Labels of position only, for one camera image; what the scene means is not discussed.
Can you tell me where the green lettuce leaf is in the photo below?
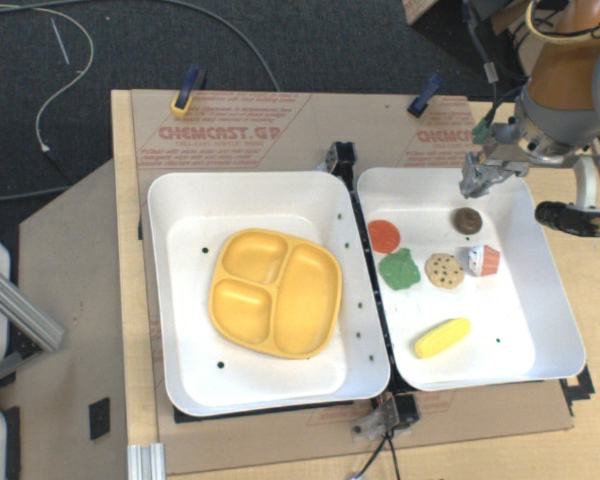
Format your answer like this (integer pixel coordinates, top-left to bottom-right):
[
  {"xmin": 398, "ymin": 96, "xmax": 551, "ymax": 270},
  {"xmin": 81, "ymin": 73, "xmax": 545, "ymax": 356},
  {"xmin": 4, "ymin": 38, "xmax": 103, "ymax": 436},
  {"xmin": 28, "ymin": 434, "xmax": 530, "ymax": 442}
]
[{"xmin": 378, "ymin": 247, "xmax": 422, "ymax": 293}]

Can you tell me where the black cylinder on white bracket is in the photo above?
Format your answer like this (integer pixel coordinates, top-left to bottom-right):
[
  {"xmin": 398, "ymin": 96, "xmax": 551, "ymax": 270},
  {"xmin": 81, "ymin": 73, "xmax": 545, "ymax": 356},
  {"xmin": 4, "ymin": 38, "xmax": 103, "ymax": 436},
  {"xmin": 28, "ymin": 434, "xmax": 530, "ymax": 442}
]
[{"xmin": 534, "ymin": 153, "xmax": 600, "ymax": 239}]

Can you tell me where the brown chocolate doughnut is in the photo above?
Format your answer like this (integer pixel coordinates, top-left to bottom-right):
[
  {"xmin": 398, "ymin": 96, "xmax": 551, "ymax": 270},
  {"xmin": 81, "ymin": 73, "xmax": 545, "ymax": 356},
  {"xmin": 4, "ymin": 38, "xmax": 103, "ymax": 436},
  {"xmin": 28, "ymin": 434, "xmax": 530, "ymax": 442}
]
[{"xmin": 452, "ymin": 206, "xmax": 484, "ymax": 236}]

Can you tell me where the black block with thin wires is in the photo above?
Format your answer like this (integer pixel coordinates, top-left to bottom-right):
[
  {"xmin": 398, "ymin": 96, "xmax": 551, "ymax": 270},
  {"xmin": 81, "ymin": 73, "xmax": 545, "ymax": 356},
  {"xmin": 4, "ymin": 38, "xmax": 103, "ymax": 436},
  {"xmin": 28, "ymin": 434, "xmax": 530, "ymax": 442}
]
[
  {"xmin": 392, "ymin": 393, "xmax": 421, "ymax": 427},
  {"xmin": 324, "ymin": 141, "xmax": 357, "ymax": 176}
]

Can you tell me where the white plastic tray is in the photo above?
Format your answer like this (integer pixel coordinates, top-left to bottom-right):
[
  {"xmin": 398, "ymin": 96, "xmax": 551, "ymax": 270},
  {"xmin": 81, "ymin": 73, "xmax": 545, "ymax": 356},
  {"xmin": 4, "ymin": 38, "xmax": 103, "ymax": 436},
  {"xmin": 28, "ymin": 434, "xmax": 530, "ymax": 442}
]
[
  {"xmin": 146, "ymin": 170, "xmax": 392, "ymax": 418},
  {"xmin": 355, "ymin": 166, "xmax": 587, "ymax": 392}
]

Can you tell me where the chocolate chip biscuit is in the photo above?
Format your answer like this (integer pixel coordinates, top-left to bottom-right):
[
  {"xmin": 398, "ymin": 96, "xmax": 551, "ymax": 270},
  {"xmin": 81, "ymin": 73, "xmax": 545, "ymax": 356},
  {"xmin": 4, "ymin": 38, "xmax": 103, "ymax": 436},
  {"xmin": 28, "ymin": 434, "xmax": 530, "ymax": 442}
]
[{"xmin": 424, "ymin": 252, "xmax": 465, "ymax": 291}]

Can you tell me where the thin black rod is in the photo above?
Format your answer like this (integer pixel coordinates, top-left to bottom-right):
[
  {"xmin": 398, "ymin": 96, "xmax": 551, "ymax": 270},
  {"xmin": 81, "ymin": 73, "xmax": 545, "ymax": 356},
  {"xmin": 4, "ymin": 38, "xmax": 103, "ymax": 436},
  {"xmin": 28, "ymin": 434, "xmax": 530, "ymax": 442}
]
[{"xmin": 343, "ymin": 167, "xmax": 399, "ymax": 400}]

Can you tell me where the yellow corn cob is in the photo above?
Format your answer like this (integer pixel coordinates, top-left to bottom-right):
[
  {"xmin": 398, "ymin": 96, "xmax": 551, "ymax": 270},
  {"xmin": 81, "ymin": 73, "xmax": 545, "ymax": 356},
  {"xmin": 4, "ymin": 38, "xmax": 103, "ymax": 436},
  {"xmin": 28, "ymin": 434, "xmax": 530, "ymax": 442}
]
[{"xmin": 413, "ymin": 317, "xmax": 472, "ymax": 360}]

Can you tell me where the brown cardboard board red print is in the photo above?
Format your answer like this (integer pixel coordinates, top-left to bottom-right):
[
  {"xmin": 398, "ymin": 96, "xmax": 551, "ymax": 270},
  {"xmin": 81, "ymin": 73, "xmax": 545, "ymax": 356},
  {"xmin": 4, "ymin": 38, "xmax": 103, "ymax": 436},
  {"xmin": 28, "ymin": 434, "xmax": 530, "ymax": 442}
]
[{"xmin": 129, "ymin": 89, "xmax": 576, "ymax": 475}]

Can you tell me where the yellow divided plate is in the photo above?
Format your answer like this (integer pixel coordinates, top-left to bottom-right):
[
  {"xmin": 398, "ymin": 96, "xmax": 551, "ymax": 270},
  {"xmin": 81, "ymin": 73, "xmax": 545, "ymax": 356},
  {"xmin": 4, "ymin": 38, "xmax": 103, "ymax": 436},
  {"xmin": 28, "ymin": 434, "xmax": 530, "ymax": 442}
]
[{"xmin": 207, "ymin": 227, "xmax": 343, "ymax": 360}]

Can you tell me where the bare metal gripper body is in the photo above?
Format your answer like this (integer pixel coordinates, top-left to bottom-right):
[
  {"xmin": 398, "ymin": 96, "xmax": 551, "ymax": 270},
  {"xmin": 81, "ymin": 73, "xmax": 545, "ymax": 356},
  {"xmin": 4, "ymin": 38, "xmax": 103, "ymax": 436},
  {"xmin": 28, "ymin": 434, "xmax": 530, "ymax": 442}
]
[{"xmin": 481, "ymin": 116, "xmax": 590, "ymax": 178}]

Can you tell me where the orange and white cupcake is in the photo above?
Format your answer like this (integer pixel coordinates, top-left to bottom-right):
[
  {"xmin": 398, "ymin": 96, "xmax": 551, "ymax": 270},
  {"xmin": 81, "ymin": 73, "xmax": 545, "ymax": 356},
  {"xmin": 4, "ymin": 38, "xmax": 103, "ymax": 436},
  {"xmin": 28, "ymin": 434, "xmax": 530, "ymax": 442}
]
[{"xmin": 467, "ymin": 244, "xmax": 502, "ymax": 278}]

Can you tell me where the red tomato slice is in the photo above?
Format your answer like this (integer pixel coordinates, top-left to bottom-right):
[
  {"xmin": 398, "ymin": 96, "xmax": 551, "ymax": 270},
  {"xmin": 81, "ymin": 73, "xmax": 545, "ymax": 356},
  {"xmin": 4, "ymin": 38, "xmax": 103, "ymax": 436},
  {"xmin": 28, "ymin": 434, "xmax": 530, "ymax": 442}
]
[{"xmin": 367, "ymin": 219, "xmax": 402, "ymax": 255}]

